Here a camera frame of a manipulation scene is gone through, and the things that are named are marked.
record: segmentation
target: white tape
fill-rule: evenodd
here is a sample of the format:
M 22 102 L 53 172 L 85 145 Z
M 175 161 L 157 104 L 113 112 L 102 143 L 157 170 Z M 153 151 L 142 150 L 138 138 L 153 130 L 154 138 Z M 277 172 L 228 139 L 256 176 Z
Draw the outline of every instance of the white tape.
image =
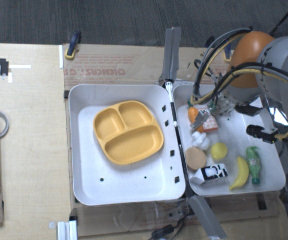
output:
M 9 65 L 10 69 L 31 69 L 31 65 Z
M 64 67 L 64 56 L 63 56 L 63 46 L 59 46 L 59 68 L 62 69 Z
M 12 72 L 8 72 L 8 83 L 12 83 L 13 82 L 13 73 Z

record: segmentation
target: yellow ball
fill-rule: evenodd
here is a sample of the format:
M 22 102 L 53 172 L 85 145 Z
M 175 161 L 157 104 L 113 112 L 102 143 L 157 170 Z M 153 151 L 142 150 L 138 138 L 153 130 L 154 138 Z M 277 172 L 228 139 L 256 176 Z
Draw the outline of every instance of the yellow ball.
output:
M 217 142 L 210 148 L 210 152 L 213 159 L 223 159 L 227 155 L 227 146 L 223 142 Z

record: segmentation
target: blue clamp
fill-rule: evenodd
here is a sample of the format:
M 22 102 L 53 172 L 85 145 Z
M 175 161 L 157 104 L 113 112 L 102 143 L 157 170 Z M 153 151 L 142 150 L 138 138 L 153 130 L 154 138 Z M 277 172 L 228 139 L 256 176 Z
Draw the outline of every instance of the blue clamp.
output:
M 230 62 L 230 59 L 232 57 L 231 49 L 230 49 L 230 43 L 224 48 L 223 53 L 223 59 L 225 62 Z
M 80 32 L 75 31 L 73 37 L 70 41 L 69 47 L 66 49 L 65 58 L 68 60 L 72 60 L 75 56 L 75 45 L 80 42 Z

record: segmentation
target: white tray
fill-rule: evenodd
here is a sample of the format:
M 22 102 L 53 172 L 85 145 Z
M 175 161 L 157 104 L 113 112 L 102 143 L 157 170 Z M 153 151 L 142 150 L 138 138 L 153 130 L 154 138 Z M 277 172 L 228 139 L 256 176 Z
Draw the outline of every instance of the white tray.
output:
M 202 85 L 201 92 L 205 94 L 213 88 L 213 85 Z M 184 151 L 191 147 L 192 144 L 191 127 L 187 116 L 187 101 L 192 95 L 192 90 L 193 85 L 190 84 L 178 85 L 173 90 L 177 122 Z M 256 100 L 253 105 L 261 107 L 260 100 Z M 206 105 L 197 105 L 196 107 L 205 108 Z M 263 125 L 262 118 L 259 115 L 250 117 L 233 111 L 226 115 L 216 117 L 216 122 L 218 124 L 218 130 L 208 132 L 207 136 L 210 138 L 211 145 L 216 142 L 226 143 L 228 153 L 223 159 L 213 160 L 209 148 L 205 151 L 207 157 L 206 166 L 224 163 L 228 172 L 228 177 L 217 182 L 210 182 L 203 185 L 198 185 L 190 181 L 190 185 L 195 193 L 201 196 L 221 196 L 250 192 L 278 191 L 284 187 L 285 173 L 280 163 L 275 145 L 263 142 L 261 139 L 251 137 L 246 133 L 246 127 L 250 124 Z M 260 161 L 262 166 L 260 172 L 261 185 L 253 187 L 251 176 L 249 176 L 247 183 L 243 187 L 235 188 L 230 191 L 228 186 L 234 182 L 238 173 L 236 157 L 245 157 L 245 151 L 248 146 L 257 146 L 260 150 Z M 189 178 L 192 177 L 193 173 L 194 171 L 188 169 Z
M 144 160 L 117 165 L 103 153 L 93 119 L 100 110 L 128 100 L 140 101 L 150 109 L 162 129 L 164 145 Z M 95 206 L 166 201 L 184 194 L 182 163 L 165 89 L 158 85 L 77 85 L 69 94 L 69 110 L 73 187 L 79 202 Z

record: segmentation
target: cable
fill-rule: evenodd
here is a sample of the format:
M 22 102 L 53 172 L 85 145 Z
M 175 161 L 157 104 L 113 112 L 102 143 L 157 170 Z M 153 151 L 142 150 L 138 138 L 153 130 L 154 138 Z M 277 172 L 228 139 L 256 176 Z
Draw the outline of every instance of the cable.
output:
M 7 117 L 3 112 L 1 112 L 1 111 L 0 111 L 0 117 L 1 117 L 2 119 L 4 119 L 4 120 L 5 120 L 5 123 L 6 123 L 5 129 L 0 133 L 0 139 L 1 139 L 1 138 L 4 137 L 4 136 L 7 134 L 7 132 L 8 132 L 8 129 L 9 129 L 9 119 L 8 119 L 8 117 Z
M 232 68 L 231 71 L 227 72 L 220 79 L 220 81 L 218 81 L 217 85 L 211 92 L 205 94 L 202 97 L 198 97 L 198 100 L 195 100 L 196 96 L 194 93 L 191 96 L 190 102 L 192 103 L 192 105 L 205 104 L 209 102 L 211 99 L 213 99 L 216 95 L 221 93 L 225 88 L 227 88 L 227 86 L 236 77 L 242 74 L 249 74 L 249 73 L 262 74 L 264 76 L 273 77 L 288 84 L 288 72 L 285 72 L 279 68 L 272 67 L 269 64 L 264 65 L 257 62 L 251 62 L 251 63 L 247 62 Z
M 269 32 L 270 36 L 273 36 L 274 32 L 279 28 L 279 26 L 284 22 L 284 20 L 286 20 L 286 18 L 288 17 L 288 12 L 284 15 L 284 17 L 279 21 L 279 23 L 277 23 L 277 25 L 272 29 L 271 32 Z
M 288 131 L 284 134 L 275 134 L 274 138 L 278 139 L 279 141 L 282 141 L 283 139 L 288 137 Z
M 199 71 L 198 71 L 197 76 L 196 76 L 195 85 L 194 85 L 194 93 L 197 96 L 200 96 L 200 93 L 199 93 L 200 82 L 201 82 L 202 78 L 204 77 L 204 75 L 206 74 L 207 69 L 209 68 L 210 64 L 215 59 L 215 57 L 220 53 L 220 51 L 222 51 L 232 41 L 234 41 L 235 39 L 239 38 L 242 35 L 245 35 L 245 34 L 251 32 L 251 29 L 250 28 L 249 29 L 240 28 L 240 29 L 237 29 L 234 31 L 230 31 L 230 32 L 228 32 L 222 36 L 227 36 L 228 34 L 230 34 L 232 32 L 233 32 L 233 34 L 231 34 L 230 36 L 228 36 L 224 40 L 222 40 L 222 42 L 219 43 L 207 57 L 206 57 L 206 54 L 208 53 L 209 49 L 206 50 L 206 52 L 203 56 L 203 59 L 201 61 Z
M 194 65 L 195 65 L 195 67 L 196 67 L 198 70 L 199 70 L 199 65 L 198 65 L 198 64 L 200 64 L 200 63 L 201 63 L 201 61 L 200 61 L 199 59 L 195 59 L 195 60 L 194 60 Z M 215 76 L 215 74 L 213 73 L 213 71 L 210 69 L 210 67 L 208 68 L 208 71 L 210 72 L 210 74 L 205 73 L 205 75 L 207 75 L 208 77 L 212 78 L 213 81 L 214 81 L 214 83 L 216 83 L 216 76 Z
M 175 236 L 177 236 L 179 234 L 179 232 L 182 230 L 182 228 L 184 227 L 184 220 L 186 219 L 186 217 L 190 214 L 190 212 L 186 213 L 181 219 L 179 219 L 179 221 L 177 222 L 176 226 L 173 226 L 172 224 L 166 225 L 163 228 L 160 229 L 156 229 L 155 231 L 152 232 L 152 236 L 149 240 L 157 240 L 160 239 L 162 237 L 164 237 L 165 235 L 168 235 L 170 233 L 173 233 L 174 230 L 176 228 L 178 228 L 178 226 L 180 226 L 180 224 L 182 224 L 179 228 L 179 230 L 175 233 L 175 235 L 173 236 L 172 239 L 175 238 Z

